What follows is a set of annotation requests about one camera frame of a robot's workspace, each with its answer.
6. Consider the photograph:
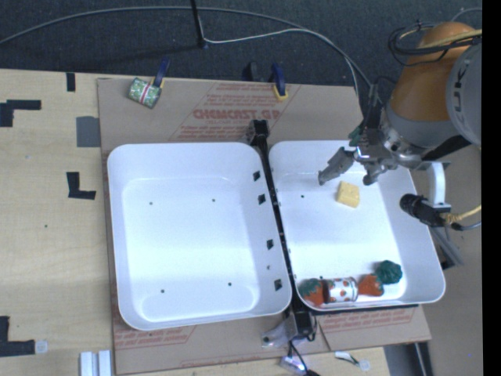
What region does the yellow cheese block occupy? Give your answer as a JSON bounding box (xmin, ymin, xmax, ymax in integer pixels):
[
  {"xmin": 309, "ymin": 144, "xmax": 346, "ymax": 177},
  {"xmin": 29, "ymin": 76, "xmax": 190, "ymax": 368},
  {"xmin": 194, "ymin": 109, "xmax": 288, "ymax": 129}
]
[{"xmin": 334, "ymin": 180, "xmax": 361, "ymax": 210}]

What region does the brown cardboard board, red print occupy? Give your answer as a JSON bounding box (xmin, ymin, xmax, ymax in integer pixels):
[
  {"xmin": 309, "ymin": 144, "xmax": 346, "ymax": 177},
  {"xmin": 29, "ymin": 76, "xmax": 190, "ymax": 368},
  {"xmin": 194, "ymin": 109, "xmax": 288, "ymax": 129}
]
[{"xmin": 96, "ymin": 77, "xmax": 433, "ymax": 376}]

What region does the green and red patterned can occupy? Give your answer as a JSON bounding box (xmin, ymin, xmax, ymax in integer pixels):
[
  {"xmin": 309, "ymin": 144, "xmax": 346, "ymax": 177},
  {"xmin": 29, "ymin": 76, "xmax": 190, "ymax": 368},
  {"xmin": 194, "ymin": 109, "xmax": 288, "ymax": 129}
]
[{"xmin": 126, "ymin": 77, "xmax": 163, "ymax": 110}]

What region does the red strawberry with green leaves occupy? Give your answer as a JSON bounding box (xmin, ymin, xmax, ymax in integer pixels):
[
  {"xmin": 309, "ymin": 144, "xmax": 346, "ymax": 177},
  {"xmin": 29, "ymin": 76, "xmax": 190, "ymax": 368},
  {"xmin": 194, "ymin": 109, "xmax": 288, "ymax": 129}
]
[{"xmin": 297, "ymin": 277, "xmax": 329, "ymax": 309}]

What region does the white plastic tray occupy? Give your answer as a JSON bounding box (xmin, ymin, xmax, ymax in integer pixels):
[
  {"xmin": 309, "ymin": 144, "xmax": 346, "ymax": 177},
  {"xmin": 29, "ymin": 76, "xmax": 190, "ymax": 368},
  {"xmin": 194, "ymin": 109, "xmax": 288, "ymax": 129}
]
[
  {"xmin": 106, "ymin": 142, "xmax": 294, "ymax": 331},
  {"xmin": 268, "ymin": 139, "xmax": 447, "ymax": 313}
]

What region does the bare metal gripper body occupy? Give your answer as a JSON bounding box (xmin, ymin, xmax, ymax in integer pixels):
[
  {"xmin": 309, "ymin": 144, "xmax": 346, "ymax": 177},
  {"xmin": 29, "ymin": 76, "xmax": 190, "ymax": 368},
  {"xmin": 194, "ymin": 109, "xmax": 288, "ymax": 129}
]
[{"xmin": 353, "ymin": 126, "xmax": 424, "ymax": 173}]

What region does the green broccoli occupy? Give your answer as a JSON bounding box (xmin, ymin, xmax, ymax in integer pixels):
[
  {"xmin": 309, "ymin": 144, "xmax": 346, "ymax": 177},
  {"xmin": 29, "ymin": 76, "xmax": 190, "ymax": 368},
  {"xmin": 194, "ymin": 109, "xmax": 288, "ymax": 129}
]
[{"xmin": 374, "ymin": 259, "xmax": 404, "ymax": 286}]

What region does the black cylinder on white bracket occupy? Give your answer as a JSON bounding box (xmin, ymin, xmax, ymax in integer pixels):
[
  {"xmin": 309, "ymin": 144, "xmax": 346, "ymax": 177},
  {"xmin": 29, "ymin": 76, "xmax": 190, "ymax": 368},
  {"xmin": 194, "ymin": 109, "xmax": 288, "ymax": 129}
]
[{"xmin": 398, "ymin": 161, "xmax": 453, "ymax": 227}]

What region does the black block with thin wires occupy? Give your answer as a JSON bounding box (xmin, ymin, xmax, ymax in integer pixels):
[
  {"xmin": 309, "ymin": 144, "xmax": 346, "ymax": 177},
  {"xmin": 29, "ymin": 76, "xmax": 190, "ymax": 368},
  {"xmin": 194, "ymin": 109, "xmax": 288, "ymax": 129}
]
[
  {"xmin": 290, "ymin": 308, "xmax": 316, "ymax": 339},
  {"xmin": 249, "ymin": 119, "xmax": 271, "ymax": 146}
]

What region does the white can with strawberry print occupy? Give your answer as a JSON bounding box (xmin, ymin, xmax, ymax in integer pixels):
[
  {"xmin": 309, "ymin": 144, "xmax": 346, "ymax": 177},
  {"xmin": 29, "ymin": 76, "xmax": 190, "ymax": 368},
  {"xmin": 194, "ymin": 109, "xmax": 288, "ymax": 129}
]
[{"xmin": 323, "ymin": 276, "xmax": 359, "ymax": 305}]

